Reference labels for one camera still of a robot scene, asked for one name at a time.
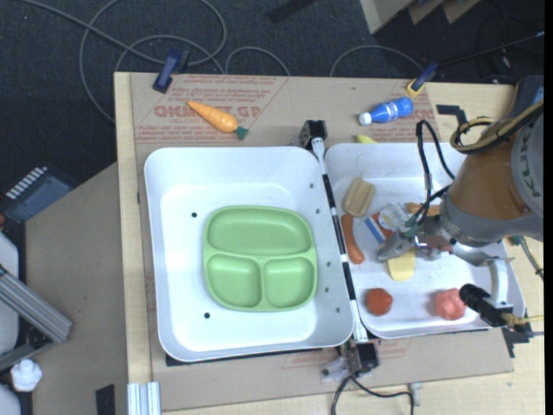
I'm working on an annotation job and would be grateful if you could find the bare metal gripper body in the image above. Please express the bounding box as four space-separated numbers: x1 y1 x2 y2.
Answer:
412 225 516 268

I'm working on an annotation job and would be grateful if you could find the pale yellow cheese slice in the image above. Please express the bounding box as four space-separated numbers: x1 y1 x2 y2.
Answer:
386 248 417 283

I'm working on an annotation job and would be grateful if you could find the tan bread bun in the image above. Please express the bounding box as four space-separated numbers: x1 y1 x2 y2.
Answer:
341 176 376 219

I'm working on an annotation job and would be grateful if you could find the brown cardboard board red print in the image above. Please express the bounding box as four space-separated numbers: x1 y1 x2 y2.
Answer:
129 73 516 412

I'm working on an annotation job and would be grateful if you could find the white plastic tray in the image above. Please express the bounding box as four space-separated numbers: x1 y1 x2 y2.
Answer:
323 142 527 341
143 145 356 364

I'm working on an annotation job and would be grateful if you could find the white red blue carton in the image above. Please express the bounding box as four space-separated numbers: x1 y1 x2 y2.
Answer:
365 201 411 246

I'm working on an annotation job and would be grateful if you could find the orange sausage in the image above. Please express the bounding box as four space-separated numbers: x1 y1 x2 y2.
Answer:
340 213 365 265

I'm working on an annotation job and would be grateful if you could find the pink lumpy toy food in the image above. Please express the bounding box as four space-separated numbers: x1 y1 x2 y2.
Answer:
434 288 468 322

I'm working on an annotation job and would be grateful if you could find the green divided plate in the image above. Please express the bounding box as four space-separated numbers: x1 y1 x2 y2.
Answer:
201 205 320 313

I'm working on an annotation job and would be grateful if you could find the red round toy food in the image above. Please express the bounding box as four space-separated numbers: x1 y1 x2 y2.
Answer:
365 287 394 317

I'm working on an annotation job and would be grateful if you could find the thin black and white rod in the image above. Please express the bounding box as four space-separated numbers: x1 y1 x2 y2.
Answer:
311 137 370 343

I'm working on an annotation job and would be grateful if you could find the orange toy food piece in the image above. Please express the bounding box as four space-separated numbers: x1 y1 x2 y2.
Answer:
405 201 442 218

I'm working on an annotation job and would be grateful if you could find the black cylinder on white bracket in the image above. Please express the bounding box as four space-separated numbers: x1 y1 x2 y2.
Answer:
458 258 516 329

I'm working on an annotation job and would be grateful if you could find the blue bottle white cap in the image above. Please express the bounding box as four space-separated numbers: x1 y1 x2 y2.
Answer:
358 96 415 126

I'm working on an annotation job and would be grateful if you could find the orange carrot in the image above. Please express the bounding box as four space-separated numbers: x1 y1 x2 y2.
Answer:
187 99 251 141

